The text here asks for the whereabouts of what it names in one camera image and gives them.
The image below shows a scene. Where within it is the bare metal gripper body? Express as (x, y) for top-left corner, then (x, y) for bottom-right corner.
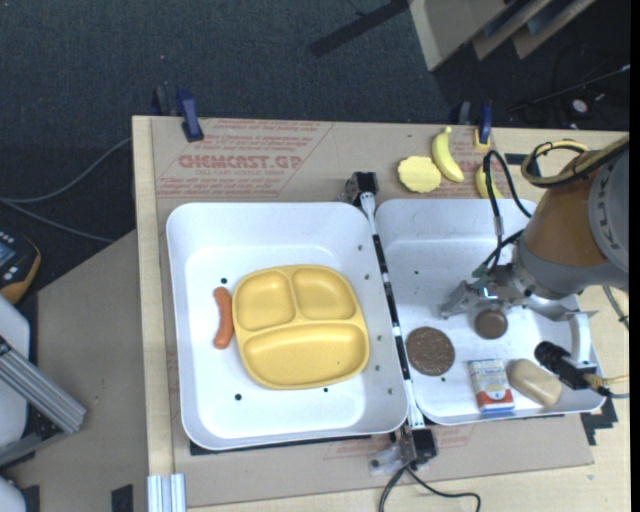
(465, 264), (584, 322)

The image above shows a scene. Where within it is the small brown round biscuit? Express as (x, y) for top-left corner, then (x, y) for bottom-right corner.
(473, 308), (510, 341)

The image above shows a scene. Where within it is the large brown round biscuit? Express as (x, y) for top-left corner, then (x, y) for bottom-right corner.
(404, 325), (457, 378)

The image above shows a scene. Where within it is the thin black and white rod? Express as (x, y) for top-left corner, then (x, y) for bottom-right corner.
(360, 191), (425, 429)

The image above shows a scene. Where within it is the white plastic tray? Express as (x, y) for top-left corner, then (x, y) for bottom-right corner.
(374, 197), (608, 427)
(165, 200), (411, 452)

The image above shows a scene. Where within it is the white and red carton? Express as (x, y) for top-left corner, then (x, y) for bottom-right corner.
(467, 358), (517, 415)

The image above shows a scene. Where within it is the beige bread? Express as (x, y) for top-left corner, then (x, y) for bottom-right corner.
(506, 357), (564, 408)

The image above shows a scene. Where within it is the yellow banana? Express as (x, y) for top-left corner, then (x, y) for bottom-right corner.
(474, 162), (506, 201)
(430, 125), (466, 184)

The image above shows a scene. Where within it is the pale yellow round biscuit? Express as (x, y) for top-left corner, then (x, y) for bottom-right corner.
(396, 155), (444, 194)

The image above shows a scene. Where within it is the yellow divided plate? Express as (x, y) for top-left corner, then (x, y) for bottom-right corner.
(230, 263), (372, 392)

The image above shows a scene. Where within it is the orange sausage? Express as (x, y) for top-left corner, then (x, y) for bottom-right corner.
(212, 285), (235, 351)

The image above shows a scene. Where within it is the brown cardboard board red print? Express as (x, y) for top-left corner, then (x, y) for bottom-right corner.
(149, 117), (597, 507)

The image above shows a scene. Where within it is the black cylinder on white bracket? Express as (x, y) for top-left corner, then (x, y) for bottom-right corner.
(533, 309), (601, 392)

